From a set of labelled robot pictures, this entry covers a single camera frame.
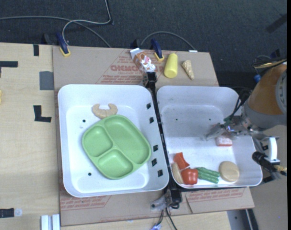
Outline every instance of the snack package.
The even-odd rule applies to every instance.
[[[152,64],[151,59],[146,55],[146,53],[139,49],[135,48],[130,51],[131,58],[136,66],[143,72],[153,72],[156,70],[154,64]]]

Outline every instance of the cardboard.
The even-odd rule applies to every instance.
[[[59,47],[53,47],[56,133],[59,169],[59,198],[61,225],[143,219],[159,217],[160,211],[151,211],[151,202],[163,195],[162,191],[75,198],[64,189],[58,126],[59,89],[67,84],[140,84],[143,74],[133,62],[129,49],[70,47],[71,55],[63,57]],[[156,89],[165,85],[218,85],[209,53],[163,51],[165,60],[159,62],[153,50],[145,50],[156,66]],[[163,70],[170,53],[178,55],[178,75],[169,79]],[[180,66],[191,60],[195,78],[191,80]],[[254,207],[250,189],[232,188],[183,192],[179,209],[171,215],[185,215]]]

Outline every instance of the yellow cylinder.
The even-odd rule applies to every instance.
[[[167,78],[175,78],[177,76],[177,69],[178,69],[178,60],[177,54],[171,53],[169,54],[168,60],[164,67],[164,75]]]

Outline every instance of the green plate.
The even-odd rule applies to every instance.
[[[151,146],[138,128],[122,115],[111,115],[88,128],[82,147],[97,169],[109,179],[135,172],[151,156]]]

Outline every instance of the light wood surface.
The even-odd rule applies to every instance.
[[[0,208],[20,208],[19,217],[0,218],[0,229],[40,229],[40,216],[59,214],[54,92],[41,91],[39,72],[53,71],[52,47],[0,43],[0,61],[18,61],[2,68],[0,89]],[[34,105],[50,123],[35,122]],[[178,229],[230,230],[226,212],[172,217]],[[61,229],[151,229],[157,218],[108,222]],[[163,229],[173,229],[163,220]]]

